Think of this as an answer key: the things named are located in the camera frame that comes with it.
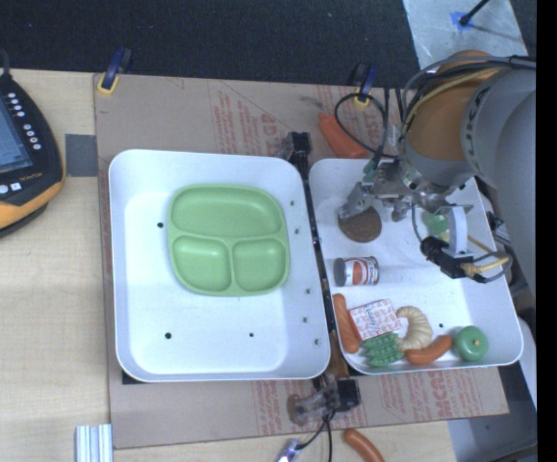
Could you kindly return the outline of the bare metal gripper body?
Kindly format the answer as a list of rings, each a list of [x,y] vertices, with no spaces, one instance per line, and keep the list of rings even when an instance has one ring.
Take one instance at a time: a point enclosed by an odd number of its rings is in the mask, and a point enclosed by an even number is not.
[[[364,168],[363,184],[371,196],[393,204],[412,204],[438,210],[454,193],[453,187],[437,184],[404,159],[370,162]]]

